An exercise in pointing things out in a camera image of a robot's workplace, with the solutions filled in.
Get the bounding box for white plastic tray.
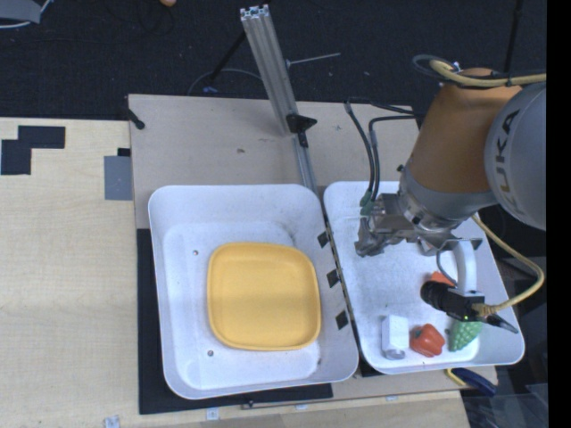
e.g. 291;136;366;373
322;180;526;375
147;183;360;401

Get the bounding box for green grapes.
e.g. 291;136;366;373
446;319;484;353

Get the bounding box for orange bell pepper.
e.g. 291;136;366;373
409;323;447;358

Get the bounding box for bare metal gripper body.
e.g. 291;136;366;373
368;193;464;245

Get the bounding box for pale wood board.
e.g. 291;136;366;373
128;94;499;415

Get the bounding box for yellow plate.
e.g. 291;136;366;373
206;241;323;352

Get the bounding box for orange toy food piece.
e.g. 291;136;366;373
429;270;457;288

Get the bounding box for white carton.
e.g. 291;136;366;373
380;314;410;361

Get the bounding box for black cylinder on white bracket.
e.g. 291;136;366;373
418;236;485;323

